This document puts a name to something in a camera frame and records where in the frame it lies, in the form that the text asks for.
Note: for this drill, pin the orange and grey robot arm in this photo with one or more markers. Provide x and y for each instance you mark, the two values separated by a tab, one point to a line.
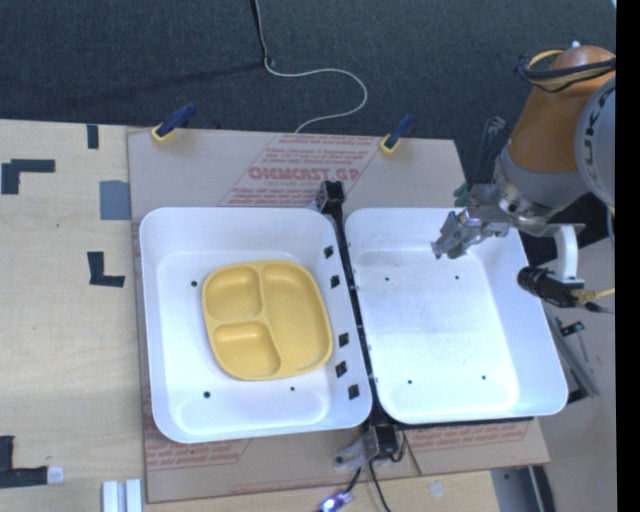
547	135

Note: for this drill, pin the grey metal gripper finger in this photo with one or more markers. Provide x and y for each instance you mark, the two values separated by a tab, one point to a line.
462	243
442	241

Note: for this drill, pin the yellow divided plate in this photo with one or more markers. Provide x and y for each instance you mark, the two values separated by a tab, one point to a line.
265	320

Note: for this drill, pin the brown cardboard board red print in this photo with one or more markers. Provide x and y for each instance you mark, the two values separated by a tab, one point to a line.
200	170

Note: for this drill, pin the white plastic tray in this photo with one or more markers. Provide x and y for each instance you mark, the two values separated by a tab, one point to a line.
450	340
250	410

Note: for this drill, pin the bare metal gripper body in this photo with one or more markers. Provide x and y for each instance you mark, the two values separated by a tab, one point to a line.
505	212

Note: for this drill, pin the black cylinder on white bracket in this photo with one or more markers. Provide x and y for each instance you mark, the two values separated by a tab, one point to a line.
550	280

